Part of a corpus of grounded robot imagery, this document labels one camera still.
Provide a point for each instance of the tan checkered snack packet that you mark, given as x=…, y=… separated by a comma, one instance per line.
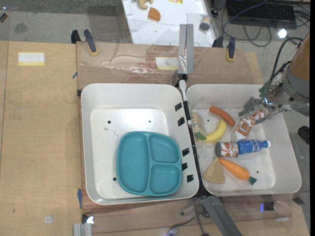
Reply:
x=198, y=124

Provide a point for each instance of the orange and white carton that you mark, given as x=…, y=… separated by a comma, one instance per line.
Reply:
x=244, y=128

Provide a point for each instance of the black cylinder on white bracket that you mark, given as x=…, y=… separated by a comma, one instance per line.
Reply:
x=304, y=134

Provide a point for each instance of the blue divided plate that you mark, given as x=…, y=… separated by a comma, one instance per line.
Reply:
x=134, y=161

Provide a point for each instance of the small grey-lidded can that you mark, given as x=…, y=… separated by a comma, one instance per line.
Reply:
x=204, y=24

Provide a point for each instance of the brown cardboard board, red print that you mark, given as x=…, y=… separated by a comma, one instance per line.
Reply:
x=118, y=67

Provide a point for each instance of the black keyboard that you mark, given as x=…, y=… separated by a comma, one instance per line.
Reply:
x=261, y=13

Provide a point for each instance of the orange carrot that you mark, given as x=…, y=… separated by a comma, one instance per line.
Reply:
x=235, y=169

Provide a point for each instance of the blue plastic bottle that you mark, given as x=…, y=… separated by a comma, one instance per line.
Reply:
x=251, y=146

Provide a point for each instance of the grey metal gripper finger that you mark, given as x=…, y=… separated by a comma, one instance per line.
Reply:
x=272, y=112
x=250, y=106

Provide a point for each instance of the thin black and white rod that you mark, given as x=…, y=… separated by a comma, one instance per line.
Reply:
x=188, y=114

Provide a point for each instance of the brown waffle slice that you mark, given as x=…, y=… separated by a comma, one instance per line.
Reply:
x=154, y=14

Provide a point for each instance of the white plastic tray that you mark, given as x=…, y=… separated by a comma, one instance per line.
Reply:
x=273, y=171
x=128, y=99

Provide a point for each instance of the orange sausage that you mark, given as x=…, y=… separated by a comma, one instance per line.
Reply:
x=222, y=115

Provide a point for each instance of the orange and white can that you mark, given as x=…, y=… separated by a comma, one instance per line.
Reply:
x=227, y=149

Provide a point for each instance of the beige croissant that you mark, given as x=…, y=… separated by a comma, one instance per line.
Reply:
x=143, y=1

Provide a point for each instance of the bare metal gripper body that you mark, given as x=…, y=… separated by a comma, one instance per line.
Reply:
x=279, y=98

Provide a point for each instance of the tan pizza slice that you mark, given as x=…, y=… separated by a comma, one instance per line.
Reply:
x=216, y=173

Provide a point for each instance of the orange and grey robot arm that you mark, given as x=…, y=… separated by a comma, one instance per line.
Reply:
x=299, y=65

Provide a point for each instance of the yellow banana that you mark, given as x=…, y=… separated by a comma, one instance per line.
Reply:
x=217, y=134

